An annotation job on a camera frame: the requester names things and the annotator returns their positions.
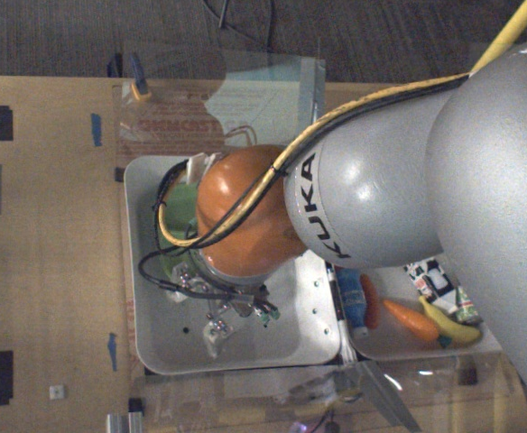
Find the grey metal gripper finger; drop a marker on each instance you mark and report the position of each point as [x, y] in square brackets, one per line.
[218, 334]

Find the orange carrot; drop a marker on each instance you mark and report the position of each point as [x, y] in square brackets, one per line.
[414, 322]

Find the black and white carton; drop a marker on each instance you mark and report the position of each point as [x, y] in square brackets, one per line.
[432, 282]

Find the red sausage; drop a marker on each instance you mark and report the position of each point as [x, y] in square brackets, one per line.
[372, 305]

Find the blue plastic bottle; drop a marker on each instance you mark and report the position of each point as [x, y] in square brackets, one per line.
[353, 302]

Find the white plastic tray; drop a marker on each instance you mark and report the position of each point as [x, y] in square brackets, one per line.
[254, 345]
[390, 347]

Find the yellow banana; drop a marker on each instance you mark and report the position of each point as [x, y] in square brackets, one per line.
[453, 329]

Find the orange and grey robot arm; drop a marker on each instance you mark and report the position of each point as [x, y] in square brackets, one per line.
[381, 187]

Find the small white square block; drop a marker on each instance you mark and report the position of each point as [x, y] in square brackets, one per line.
[56, 392]

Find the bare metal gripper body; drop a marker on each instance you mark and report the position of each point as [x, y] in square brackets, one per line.
[200, 287]

